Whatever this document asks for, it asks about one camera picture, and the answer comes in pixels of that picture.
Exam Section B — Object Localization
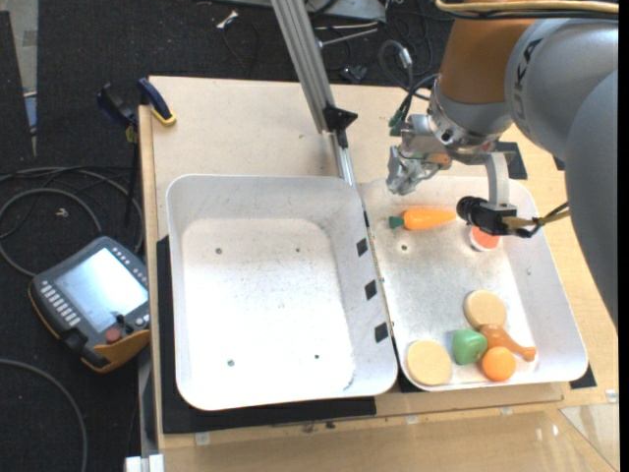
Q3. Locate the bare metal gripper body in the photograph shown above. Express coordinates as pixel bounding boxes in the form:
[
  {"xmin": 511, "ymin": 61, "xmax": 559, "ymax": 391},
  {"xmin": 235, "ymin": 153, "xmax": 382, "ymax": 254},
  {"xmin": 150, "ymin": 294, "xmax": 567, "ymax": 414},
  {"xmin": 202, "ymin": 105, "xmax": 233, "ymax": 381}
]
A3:
[{"xmin": 397, "ymin": 112, "xmax": 501, "ymax": 167}]

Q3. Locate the orange carrot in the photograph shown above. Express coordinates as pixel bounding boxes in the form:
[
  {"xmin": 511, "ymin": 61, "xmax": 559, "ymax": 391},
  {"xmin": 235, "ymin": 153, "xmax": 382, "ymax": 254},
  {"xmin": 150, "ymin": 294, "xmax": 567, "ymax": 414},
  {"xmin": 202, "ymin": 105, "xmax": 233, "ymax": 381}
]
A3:
[{"xmin": 388, "ymin": 206, "xmax": 458, "ymax": 232}]

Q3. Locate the orange and white can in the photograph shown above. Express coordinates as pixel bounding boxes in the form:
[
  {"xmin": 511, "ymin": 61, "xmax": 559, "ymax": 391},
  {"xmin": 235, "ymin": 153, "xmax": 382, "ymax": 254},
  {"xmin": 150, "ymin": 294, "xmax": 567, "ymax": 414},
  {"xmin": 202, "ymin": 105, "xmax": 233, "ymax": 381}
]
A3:
[{"xmin": 469, "ymin": 225, "xmax": 503, "ymax": 253}]

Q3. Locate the white plastic tray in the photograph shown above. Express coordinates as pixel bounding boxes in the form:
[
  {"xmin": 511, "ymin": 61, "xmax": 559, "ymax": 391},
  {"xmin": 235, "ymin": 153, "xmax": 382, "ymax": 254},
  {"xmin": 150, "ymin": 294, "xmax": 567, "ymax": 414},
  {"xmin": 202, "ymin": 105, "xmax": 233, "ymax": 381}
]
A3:
[
  {"xmin": 360, "ymin": 174, "xmax": 590, "ymax": 393},
  {"xmin": 165, "ymin": 173, "xmax": 400, "ymax": 412}
]

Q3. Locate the beige round biscuit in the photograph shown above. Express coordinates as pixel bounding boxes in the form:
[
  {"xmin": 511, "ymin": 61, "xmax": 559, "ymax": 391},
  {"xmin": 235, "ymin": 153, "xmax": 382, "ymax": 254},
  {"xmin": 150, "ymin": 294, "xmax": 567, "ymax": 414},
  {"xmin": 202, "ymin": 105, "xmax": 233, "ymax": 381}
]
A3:
[
  {"xmin": 463, "ymin": 289, "xmax": 508, "ymax": 330},
  {"xmin": 405, "ymin": 339, "xmax": 454, "ymax": 387}
]

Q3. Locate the pale wood board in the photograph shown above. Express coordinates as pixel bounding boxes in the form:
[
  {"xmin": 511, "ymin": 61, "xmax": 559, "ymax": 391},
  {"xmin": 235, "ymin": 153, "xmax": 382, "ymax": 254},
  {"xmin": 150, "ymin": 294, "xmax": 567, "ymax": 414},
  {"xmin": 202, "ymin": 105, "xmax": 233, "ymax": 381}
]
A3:
[{"xmin": 146, "ymin": 75, "xmax": 619, "ymax": 450}]

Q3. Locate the green pepper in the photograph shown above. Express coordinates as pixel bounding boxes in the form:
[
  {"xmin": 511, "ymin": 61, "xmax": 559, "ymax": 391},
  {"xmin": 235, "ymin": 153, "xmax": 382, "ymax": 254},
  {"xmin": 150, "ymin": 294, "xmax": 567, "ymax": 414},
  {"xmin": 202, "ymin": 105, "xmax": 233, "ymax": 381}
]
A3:
[{"xmin": 451, "ymin": 328, "xmax": 489, "ymax": 367}]

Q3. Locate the brown chicken drumstick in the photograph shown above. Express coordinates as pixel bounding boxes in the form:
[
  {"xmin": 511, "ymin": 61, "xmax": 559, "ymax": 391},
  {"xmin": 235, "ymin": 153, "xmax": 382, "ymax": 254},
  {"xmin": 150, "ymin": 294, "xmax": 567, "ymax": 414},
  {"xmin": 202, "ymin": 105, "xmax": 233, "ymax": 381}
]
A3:
[{"xmin": 479, "ymin": 323, "xmax": 539, "ymax": 363}]

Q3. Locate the orange fruit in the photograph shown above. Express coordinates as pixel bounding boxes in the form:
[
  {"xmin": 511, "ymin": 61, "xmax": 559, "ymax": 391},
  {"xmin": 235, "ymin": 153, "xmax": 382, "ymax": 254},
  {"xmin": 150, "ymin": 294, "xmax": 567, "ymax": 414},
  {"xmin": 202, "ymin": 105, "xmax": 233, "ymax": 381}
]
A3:
[{"xmin": 481, "ymin": 345, "xmax": 518, "ymax": 384}]

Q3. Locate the black cylinder on white bracket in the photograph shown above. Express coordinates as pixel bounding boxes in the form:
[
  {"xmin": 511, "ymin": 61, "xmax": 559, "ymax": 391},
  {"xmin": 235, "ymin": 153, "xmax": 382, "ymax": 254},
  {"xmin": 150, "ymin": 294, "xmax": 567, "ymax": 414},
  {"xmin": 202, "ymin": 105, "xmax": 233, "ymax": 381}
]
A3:
[{"xmin": 455, "ymin": 151, "xmax": 520, "ymax": 238}]

